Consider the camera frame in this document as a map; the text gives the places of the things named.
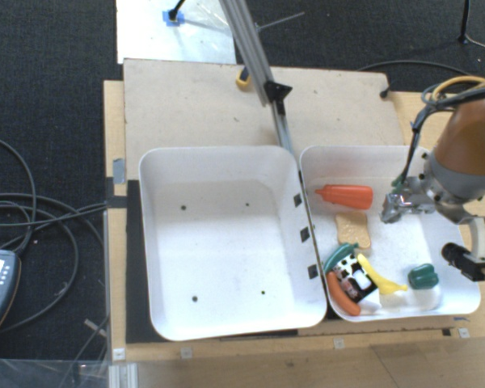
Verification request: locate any white plastic tray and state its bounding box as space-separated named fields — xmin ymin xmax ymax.
xmin=138 ymin=145 xmax=329 ymax=343
xmin=299 ymin=144 xmax=483 ymax=324

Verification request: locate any thin black and white rod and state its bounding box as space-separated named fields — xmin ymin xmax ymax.
xmin=297 ymin=168 xmax=329 ymax=301

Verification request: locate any pale wood board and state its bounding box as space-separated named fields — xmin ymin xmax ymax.
xmin=123 ymin=57 xmax=406 ymax=182

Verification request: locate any orange sausage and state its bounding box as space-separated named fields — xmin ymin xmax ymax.
xmin=325 ymin=271 xmax=362 ymax=318

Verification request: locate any black and white carton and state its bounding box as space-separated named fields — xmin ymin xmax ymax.
xmin=332 ymin=254 xmax=380 ymax=304

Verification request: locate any teal curved toy vegetable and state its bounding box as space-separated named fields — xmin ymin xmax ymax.
xmin=323 ymin=242 xmax=361 ymax=275

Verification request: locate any black cylinder on white bracket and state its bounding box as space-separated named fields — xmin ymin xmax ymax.
xmin=441 ymin=216 xmax=485 ymax=283

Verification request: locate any green bell pepper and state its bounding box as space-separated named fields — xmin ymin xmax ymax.
xmin=407 ymin=263 xmax=440 ymax=291

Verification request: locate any orange squeeze bottle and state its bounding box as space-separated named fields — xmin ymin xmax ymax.
xmin=314 ymin=183 xmax=374 ymax=211

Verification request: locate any yellow banana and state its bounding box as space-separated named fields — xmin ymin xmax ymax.
xmin=356 ymin=253 xmax=409 ymax=297

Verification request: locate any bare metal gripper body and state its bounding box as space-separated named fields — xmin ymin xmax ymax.
xmin=402 ymin=162 xmax=485 ymax=225

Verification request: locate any tan toast slice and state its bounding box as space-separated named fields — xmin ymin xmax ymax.
xmin=334 ymin=212 xmax=372 ymax=255

